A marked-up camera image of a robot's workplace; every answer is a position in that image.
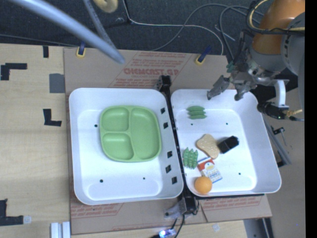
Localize thin black rod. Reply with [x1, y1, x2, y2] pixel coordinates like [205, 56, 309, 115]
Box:
[164, 88, 189, 198]

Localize black block with thin wires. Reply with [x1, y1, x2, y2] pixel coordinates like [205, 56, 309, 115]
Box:
[163, 196, 200, 219]
[155, 75, 172, 93]

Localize orange ball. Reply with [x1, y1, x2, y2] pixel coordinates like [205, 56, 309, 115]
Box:
[194, 176, 213, 195]

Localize black box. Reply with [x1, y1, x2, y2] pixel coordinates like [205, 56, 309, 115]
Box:
[217, 135, 240, 154]

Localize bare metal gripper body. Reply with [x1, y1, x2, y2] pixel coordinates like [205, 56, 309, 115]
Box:
[229, 59, 275, 90]

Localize black cylinder on white bracket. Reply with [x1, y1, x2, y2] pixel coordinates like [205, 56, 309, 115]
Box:
[257, 79, 290, 120]

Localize brown cardboard board red print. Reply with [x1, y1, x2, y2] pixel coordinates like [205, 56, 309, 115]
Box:
[63, 47, 273, 235]

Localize white plastic tray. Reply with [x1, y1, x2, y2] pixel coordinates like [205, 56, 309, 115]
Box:
[170, 88, 282, 197]
[68, 87, 184, 206]

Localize green divided plate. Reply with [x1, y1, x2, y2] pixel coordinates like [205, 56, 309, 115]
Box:
[99, 105, 162, 163]

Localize tan bread slice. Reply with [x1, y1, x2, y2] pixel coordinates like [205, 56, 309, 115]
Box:
[195, 133, 220, 160]

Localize red and white carton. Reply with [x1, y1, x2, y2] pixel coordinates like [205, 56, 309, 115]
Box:
[197, 157, 223, 184]

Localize green pea pods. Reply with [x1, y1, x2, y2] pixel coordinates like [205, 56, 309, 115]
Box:
[182, 147, 199, 170]
[186, 105, 208, 120]

